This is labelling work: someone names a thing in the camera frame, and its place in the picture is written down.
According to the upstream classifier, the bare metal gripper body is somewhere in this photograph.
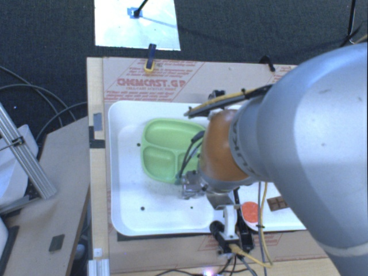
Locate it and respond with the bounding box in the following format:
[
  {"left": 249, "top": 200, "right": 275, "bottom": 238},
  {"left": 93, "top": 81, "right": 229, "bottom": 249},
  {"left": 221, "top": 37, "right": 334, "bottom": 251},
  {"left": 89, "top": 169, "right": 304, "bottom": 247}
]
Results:
[{"left": 179, "top": 169, "right": 210, "bottom": 200}]

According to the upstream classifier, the white plastic tray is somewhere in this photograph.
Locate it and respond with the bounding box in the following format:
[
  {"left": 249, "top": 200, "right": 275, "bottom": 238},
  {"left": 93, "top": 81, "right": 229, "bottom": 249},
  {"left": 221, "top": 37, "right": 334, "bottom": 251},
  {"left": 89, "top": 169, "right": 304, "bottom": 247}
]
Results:
[
  {"left": 108, "top": 100, "right": 216, "bottom": 237},
  {"left": 237, "top": 181, "right": 308, "bottom": 232}
]

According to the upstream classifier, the thin black rod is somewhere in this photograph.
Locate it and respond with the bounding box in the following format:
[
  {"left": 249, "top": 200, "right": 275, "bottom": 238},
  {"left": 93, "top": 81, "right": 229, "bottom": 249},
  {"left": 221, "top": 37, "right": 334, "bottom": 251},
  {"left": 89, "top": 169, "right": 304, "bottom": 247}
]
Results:
[{"left": 233, "top": 188, "right": 246, "bottom": 236}]

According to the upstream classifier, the green divided plate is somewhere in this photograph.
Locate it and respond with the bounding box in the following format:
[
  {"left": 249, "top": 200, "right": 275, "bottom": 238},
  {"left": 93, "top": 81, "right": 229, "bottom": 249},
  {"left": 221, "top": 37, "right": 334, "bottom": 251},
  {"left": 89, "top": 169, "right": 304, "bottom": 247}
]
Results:
[{"left": 140, "top": 118, "right": 206, "bottom": 184}]

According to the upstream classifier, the orange round slice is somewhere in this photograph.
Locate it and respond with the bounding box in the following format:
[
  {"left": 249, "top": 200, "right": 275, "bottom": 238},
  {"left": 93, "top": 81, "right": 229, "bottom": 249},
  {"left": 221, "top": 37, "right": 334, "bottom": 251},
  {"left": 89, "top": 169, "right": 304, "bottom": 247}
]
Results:
[{"left": 241, "top": 201, "right": 260, "bottom": 224}]

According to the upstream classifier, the brown cardboard board red print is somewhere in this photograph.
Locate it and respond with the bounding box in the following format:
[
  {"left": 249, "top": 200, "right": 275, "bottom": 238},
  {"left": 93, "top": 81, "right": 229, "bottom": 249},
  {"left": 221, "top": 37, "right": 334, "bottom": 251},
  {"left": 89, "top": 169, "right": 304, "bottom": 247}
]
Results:
[{"left": 102, "top": 56, "right": 332, "bottom": 273}]

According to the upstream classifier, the brown chocolate biscuit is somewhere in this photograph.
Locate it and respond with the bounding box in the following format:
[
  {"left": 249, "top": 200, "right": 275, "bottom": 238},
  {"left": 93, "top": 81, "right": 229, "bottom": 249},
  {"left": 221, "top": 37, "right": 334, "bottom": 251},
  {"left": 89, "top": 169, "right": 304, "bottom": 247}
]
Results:
[{"left": 266, "top": 196, "right": 289, "bottom": 212}]

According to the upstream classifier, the black cylinder on white bracket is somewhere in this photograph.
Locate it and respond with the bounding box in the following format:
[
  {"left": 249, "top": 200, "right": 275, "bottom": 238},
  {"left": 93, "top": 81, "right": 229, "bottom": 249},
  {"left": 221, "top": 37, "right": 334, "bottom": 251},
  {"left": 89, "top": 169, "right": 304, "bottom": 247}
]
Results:
[{"left": 209, "top": 205, "right": 241, "bottom": 255}]

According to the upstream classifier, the black block with thin wires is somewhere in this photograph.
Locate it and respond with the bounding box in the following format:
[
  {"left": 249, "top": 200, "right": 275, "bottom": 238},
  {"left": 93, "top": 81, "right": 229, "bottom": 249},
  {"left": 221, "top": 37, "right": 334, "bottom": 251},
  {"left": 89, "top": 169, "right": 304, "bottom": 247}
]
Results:
[
  {"left": 208, "top": 89, "right": 227, "bottom": 101},
  {"left": 239, "top": 231, "right": 255, "bottom": 253}
]

